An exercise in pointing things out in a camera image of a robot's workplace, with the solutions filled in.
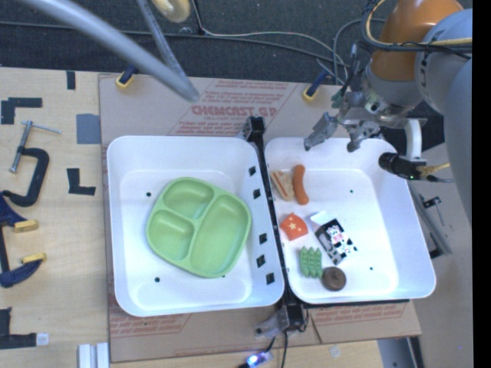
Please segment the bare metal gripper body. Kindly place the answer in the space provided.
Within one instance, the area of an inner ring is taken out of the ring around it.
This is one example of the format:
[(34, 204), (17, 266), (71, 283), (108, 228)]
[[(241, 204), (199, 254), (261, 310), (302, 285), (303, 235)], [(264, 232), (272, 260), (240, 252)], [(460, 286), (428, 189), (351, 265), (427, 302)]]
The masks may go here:
[(402, 128), (414, 105), (388, 103), (375, 92), (349, 91), (339, 103), (337, 121), (351, 135), (371, 135), (381, 127)]

